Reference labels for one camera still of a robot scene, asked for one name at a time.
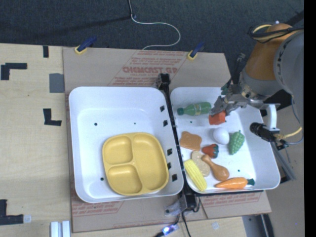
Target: black tape mark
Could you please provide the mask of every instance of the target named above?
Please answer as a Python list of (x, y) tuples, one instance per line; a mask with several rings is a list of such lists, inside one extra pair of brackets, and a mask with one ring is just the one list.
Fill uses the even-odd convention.
[(65, 92), (64, 75), (49, 74), (49, 93), (63, 93)]
[(0, 225), (13, 225), (13, 224), (23, 224), (24, 216), (20, 215), (7, 215), (6, 214), (6, 199), (0, 199)]
[(51, 109), (43, 109), (44, 112), (44, 124), (61, 126), (61, 120), (51, 120)]
[(47, 45), (43, 46), (43, 57), (44, 58), (48, 58), (49, 57), (49, 50), (48, 50), (48, 46)]
[(10, 69), (27, 69), (27, 63), (6, 63), (1, 65), (1, 80), (9, 80)]

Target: white cable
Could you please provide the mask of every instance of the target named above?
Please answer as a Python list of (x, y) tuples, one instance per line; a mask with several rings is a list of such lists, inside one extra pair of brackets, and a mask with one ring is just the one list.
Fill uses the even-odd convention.
[(168, 24), (168, 23), (164, 23), (164, 22), (152, 22), (152, 23), (144, 23), (144, 22), (139, 22), (139, 21), (137, 21), (137, 20), (135, 20), (134, 18), (133, 18), (133, 9), (132, 9), (132, 5), (131, 5), (131, 2), (130, 2), (130, 0), (128, 0), (128, 4), (129, 4), (129, 9), (130, 9), (130, 12), (131, 12), (131, 19), (135, 22), (135, 23), (137, 23), (137, 24), (141, 24), (141, 25), (167, 25), (167, 26), (170, 26), (170, 27), (172, 27), (173, 29), (175, 29), (176, 31), (177, 31), (177, 33), (178, 33), (178, 35), (179, 35), (179, 38), (178, 38), (178, 40), (175, 42), (175, 43), (173, 43), (173, 44), (169, 44), (169, 45), (148, 45), (148, 46), (145, 46), (144, 48), (143, 48), (143, 50), (145, 50), (146, 48), (148, 48), (148, 47), (153, 47), (153, 46), (173, 46), (173, 45), (176, 45), (179, 41), (180, 41), (180, 39), (181, 39), (181, 34), (180, 34), (180, 31), (175, 27), (175, 26), (173, 26), (173, 25), (171, 25), (171, 24)]

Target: white egg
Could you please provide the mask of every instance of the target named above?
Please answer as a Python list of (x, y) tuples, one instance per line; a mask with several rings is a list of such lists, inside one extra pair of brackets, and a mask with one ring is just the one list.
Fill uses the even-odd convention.
[(219, 144), (226, 145), (229, 143), (229, 133), (221, 127), (213, 131), (213, 137)]

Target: orange carrot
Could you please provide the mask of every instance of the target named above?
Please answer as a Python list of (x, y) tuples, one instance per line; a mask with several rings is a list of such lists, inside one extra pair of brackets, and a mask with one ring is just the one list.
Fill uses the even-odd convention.
[(216, 184), (215, 187), (224, 189), (243, 189), (247, 184), (254, 185), (255, 181), (244, 177), (233, 177)]

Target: green bottle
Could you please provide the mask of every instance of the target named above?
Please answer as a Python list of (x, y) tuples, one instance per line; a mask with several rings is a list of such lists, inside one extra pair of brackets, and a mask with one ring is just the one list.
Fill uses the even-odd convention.
[(201, 114), (209, 113), (211, 110), (211, 104), (209, 102), (201, 102), (197, 104), (190, 104), (186, 108), (178, 108), (178, 115), (187, 114), (190, 116), (197, 116)]

